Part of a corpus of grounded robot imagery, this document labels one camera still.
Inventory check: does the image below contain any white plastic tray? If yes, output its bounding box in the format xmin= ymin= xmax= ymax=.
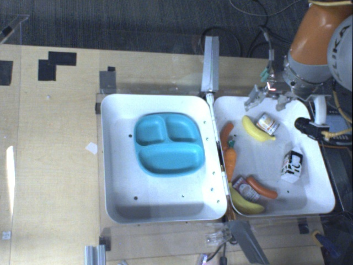
xmin=213 ymin=96 xmax=336 ymax=218
xmin=100 ymin=93 xmax=228 ymax=225

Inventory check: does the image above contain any small white can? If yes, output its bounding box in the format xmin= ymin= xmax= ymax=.
xmin=255 ymin=112 xmax=280 ymax=136

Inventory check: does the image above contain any orange carrot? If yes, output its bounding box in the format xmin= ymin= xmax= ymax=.
xmin=223 ymin=139 xmax=238 ymax=183

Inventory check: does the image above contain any orange sausage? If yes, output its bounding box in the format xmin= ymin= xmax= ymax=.
xmin=245 ymin=176 xmax=279 ymax=200
xmin=220 ymin=122 xmax=235 ymax=152

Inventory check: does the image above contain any black cylinder on white bracket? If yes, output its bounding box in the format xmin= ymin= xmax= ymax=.
xmin=294 ymin=95 xmax=331 ymax=141

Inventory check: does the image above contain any yellow banana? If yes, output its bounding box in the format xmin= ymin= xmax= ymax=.
xmin=228 ymin=182 xmax=266 ymax=215
xmin=242 ymin=115 xmax=277 ymax=143

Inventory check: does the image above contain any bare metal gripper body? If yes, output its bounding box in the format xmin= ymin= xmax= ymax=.
xmin=265 ymin=75 xmax=332 ymax=102

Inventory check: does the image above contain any blue divided plate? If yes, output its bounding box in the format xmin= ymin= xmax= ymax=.
xmin=133 ymin=112 xmax=206 ymax=178

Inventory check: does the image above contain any black and white carton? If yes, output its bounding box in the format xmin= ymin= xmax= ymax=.
xmin=280 ymin=150 xmax=304 ymax=183

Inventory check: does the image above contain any red and white packet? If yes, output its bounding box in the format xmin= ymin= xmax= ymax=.
xmin=232 ymin=176 xmax=261 ymax=203

